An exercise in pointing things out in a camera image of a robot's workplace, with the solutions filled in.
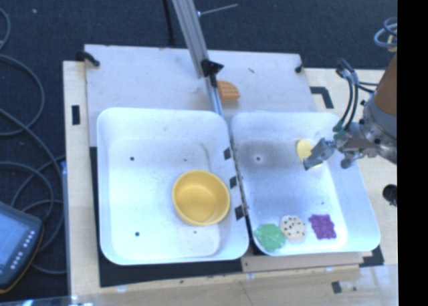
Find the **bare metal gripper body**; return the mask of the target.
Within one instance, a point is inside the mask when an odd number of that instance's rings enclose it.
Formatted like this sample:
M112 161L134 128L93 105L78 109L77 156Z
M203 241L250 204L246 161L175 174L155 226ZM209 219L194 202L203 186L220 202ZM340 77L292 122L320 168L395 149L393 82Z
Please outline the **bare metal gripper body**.
M340 163L343 169L365 157L380 156L392 164L397 163L397 130L389 132L376 123L361 120L338 131L334 141L336 149L344 154Z

